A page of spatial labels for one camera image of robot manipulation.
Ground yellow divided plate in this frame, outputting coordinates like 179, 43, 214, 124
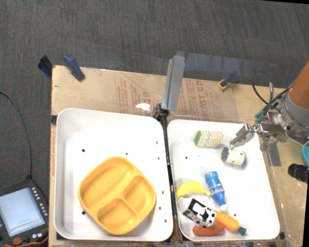
74, 152, 161, 239

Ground orange carrot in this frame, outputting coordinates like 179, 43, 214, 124
210, 209, 249, 237

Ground white plastic tray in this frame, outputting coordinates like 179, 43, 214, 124
156, 116, 291, 247
44, 106, 185, 247

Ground blue bottle with white cap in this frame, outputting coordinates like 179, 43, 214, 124
201, 170, 233, 213

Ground black and white carton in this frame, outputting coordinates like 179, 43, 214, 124
181, 197, 219, 229

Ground orange sausage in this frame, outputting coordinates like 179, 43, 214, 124
192, 220, 226, 239

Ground white can with orange dots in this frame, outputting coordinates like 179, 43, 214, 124
220, 146, 247, 168

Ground black cylinder on white bracket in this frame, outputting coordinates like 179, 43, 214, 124
286, 132, 309, 184

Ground black block with thin wires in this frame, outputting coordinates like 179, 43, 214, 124
151, 102, 171, 122

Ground brown cardboard board red print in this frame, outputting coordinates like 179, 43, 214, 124
35, 64, 309, 247

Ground yellow banana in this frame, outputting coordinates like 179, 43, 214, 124
175, 179, 213, 204

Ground green and yellow patterned carton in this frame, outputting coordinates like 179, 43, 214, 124
194, 129, 224, 150

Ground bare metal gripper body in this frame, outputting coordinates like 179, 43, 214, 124
253, 102, 309, 148

